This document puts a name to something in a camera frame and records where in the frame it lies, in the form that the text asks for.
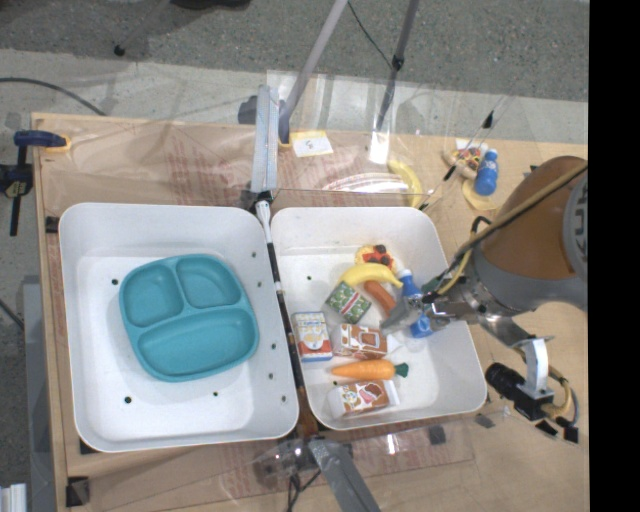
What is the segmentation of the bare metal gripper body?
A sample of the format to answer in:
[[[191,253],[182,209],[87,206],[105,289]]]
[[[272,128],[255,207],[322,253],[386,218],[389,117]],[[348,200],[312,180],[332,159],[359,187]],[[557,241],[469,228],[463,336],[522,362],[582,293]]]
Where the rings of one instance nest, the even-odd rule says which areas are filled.
[[[438,313],[448,320],[465,321],[470,325],[481,322],[483,305],[479,293],[469,287],[454,285],[438,301]]]

